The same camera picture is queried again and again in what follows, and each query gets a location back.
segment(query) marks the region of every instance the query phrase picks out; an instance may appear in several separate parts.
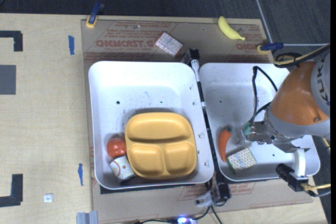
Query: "yellow divided plate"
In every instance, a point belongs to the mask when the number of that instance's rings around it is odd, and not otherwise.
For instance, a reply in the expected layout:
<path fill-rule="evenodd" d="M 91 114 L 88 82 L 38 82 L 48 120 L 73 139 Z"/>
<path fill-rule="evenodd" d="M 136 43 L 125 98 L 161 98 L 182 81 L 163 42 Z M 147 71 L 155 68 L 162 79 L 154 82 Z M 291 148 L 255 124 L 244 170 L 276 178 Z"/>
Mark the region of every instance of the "yellow divided plate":
<path fill-rule="evenodd" d="M 176 113 L 143 113 L 129 119 L 125 140 L 133 171 L 143 178 L 167 179 L 190 174 L 196 145 L 189 121 Z"/>

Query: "gray square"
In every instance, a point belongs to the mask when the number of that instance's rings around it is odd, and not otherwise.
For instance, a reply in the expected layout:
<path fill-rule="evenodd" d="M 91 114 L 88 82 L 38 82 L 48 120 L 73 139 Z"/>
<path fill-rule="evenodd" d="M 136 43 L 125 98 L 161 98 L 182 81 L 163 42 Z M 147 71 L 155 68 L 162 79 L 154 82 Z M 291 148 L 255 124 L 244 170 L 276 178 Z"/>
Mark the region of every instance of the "gray square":
<path fill-rule="evenodd" d="M 0 94 L 16 94 L 16 66 L 0 65 Z"/>

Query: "white square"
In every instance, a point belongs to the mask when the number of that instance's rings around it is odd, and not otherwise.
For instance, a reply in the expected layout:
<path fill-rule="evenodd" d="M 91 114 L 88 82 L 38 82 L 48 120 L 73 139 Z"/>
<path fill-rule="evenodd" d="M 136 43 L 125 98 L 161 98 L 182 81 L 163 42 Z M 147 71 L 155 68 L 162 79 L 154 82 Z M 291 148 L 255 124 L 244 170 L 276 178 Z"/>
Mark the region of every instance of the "white square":
<path fill-rule="evenodd" d="M 52 193 L 44 194 L 44 202 L 52 202 L 52 201 L 53 201 L 53 194 Z"/>

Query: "yellow banana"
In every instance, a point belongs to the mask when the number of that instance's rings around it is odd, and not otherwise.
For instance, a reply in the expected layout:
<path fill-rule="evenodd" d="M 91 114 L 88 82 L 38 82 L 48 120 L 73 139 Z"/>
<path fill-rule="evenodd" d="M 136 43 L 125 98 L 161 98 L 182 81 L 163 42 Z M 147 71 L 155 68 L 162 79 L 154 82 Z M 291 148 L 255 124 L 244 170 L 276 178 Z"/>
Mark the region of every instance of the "yellow banana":
<path fill-rule="evenodd" d="M 245 37 L 242 37 L 236 30 L 233 30 L 230 27 L 230 25 L 227 23 L 223 16 L 218 19 L 218 26 L 220 30 L 224 33 L 224 35 L 228 38 L 245 40 Z"/>

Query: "tomato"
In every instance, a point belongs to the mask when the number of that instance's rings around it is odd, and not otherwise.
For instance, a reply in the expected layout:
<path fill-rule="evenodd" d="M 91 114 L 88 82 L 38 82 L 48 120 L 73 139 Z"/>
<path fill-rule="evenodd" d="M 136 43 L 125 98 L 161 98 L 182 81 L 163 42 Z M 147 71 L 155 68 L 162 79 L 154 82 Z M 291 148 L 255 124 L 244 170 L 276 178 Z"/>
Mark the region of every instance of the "tomato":
<path fill-rule="evenodd" d="M 126 143 L 120 137 L 113 137 L 107 143 L 107 154 L 112 158 L 126 154 Z"/>

